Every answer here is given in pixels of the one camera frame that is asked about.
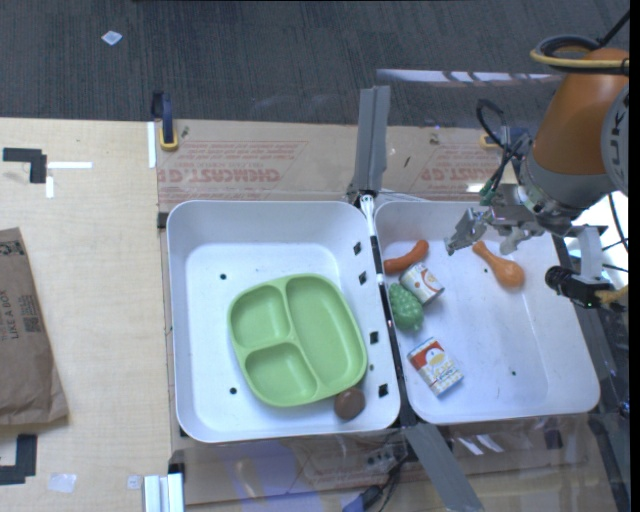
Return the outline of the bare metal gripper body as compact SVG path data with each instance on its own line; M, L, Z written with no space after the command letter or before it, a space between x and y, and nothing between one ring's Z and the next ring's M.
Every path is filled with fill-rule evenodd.
M531 236L549 232L565 235L574 221L574 210L552 199L536 186L501 183L483 196L489 207L488 222L505 234L516 229Z

